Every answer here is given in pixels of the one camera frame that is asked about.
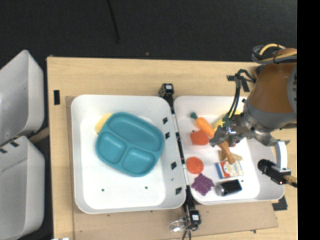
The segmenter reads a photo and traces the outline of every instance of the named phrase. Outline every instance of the toy carrot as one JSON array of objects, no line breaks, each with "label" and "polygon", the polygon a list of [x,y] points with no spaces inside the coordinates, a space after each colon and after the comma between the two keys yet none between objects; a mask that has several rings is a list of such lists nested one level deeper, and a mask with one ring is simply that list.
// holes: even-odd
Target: toy carrot
[{"label": "toy carrot", "polygon": [[212,139],[215,136],[215,130],[204,117],[198,117],[195,112],[191,113],[190,117],[195,119],[195,124],[202,131],[204,131],[210,137],[210,139]]}]

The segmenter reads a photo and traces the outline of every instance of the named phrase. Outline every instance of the wooden table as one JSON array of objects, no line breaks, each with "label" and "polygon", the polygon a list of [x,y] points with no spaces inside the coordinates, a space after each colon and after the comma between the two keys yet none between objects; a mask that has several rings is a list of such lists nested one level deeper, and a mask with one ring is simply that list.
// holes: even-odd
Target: wooden table
[{"label": "wooden table", "polygon": [[[253,62],[180,61],[150,59],[47,58],[53,229],[55,238],[181,239],[169,232],[179,209],[88,215],[74,204],[69,157],[67,97],[82,94],[156,96],[163,83],[172,83],[174,97],[181,95],[233,96],[235,83],[227,81],[239,69],[253,71]],[[278,130],[287,145],[288,167],[297,175],[297,131]],[[271,201],[199,205],[203,222],[192,233],[195,240],[298,239],[297,189],[285,186],[287,210],[273,211]]]}]

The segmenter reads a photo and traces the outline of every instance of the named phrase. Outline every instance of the white plastic box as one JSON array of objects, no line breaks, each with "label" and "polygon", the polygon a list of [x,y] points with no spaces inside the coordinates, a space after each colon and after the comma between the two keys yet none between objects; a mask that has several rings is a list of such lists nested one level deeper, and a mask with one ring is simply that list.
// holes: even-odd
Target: white plastic box
[{"label": "white plastic box", "polygon": [[[169,104],[157,96],[80,95],[71,103],[71,131],[74,198],[85,213],[174,209],[186,200],[186,185],[197,175],[182,165],[176,139],[179,132],[184,158],[198,156],[204,163],[203,174],[213,183],[221,183],[215,170],[219,162],[219,147],[192,145],[190,133],[197,130],[189,117],[191,112],[213,123],[229,110],[233,97],[181,96],[174,101],[175,115]],[[156,126],[164,136],[164,150],[155,168],[143,177],[126,175],[102,162],[95,152],[98,134],[94,128],[107,113],[127,112]],[[257,163],[260,159],[275,161],[271,147],[256,140],[244,139],[230,151],[241,155],[244,175],[238,177],[242,191],[219,196],[212,190],[202,196],[191,188],[192,196],[203,205],[277,200],[284,194],[284,186],[262,175]]]},{"label": "white plastic box", "polygon": [[23,50],[0,70],[0,240],[43,223],[45,158],[26,136],[41,128],[44,102],[43,71]]}]

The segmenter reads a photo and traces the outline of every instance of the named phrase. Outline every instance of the hole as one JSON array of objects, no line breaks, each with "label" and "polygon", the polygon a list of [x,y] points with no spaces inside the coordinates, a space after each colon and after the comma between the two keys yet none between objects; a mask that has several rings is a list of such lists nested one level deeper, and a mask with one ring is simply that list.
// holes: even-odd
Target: hole
[{"label": "hole", "polygon": [[10,144],[11,144],[12,146],[14,146],[14,147],[19,147],[19,144],[16,143],[16,142],[14,142],[14,141],[11,141]]},{"label": "hole", "polygon": [[173,162],[172,164],[171,164],[171,170],[173,170],[174,168],[176,168],[177,167],[177,163],[176,162]]},{"label": "hole", "polygon": [[178,195],[182,191],[182,187],[178,187],[175,189],[175,194]]},{"label": "hole", "polygon": [[53,97],[54,97],[54,105],[59,105],[60,104],[60,91],[54,90]]}]

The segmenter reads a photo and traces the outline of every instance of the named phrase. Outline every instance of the small box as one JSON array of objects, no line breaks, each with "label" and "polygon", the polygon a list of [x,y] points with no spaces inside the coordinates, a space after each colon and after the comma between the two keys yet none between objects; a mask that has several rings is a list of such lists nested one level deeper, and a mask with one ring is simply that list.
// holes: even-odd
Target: small box
[{"label": "small box", "polygon": [[236,160],[233,164],[228,161],[217,162],[215,164],[220,179],[237,177],[244,175],[239,160]]}]

